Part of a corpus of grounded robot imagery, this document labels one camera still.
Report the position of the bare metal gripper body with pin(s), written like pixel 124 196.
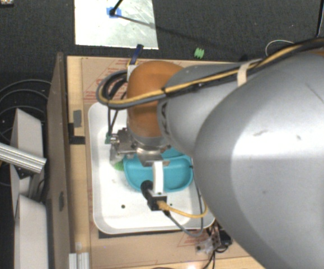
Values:
pixel 125 146

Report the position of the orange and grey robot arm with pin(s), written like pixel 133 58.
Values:
pixel 262 139

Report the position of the green broccoli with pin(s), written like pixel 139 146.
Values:
pixel 119 166

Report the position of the brown cardboard board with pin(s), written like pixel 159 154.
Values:
pixel 77 178

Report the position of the blue divided plate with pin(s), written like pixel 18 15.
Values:
pixel 175 175

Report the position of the white plastic tray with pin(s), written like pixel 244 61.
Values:
pixel 114 203

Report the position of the black cylinder on white bracket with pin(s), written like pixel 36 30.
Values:
pixel 158 178

